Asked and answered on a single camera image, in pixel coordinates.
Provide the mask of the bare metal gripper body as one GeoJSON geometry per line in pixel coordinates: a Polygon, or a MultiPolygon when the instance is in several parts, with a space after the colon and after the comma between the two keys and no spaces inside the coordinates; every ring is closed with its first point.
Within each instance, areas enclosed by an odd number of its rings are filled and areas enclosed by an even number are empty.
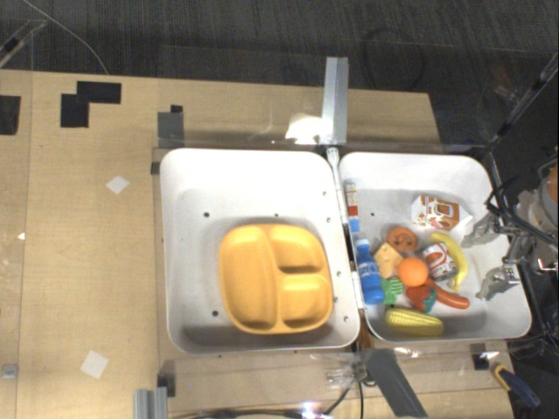
{"type": "Polygon", "coordinates": [[[502,259],[504,264],[515,264],[536,275],[557,275],[558,237],[555,233],[535,234],[519,228],[507,233],[509,248],[502,259]]]}

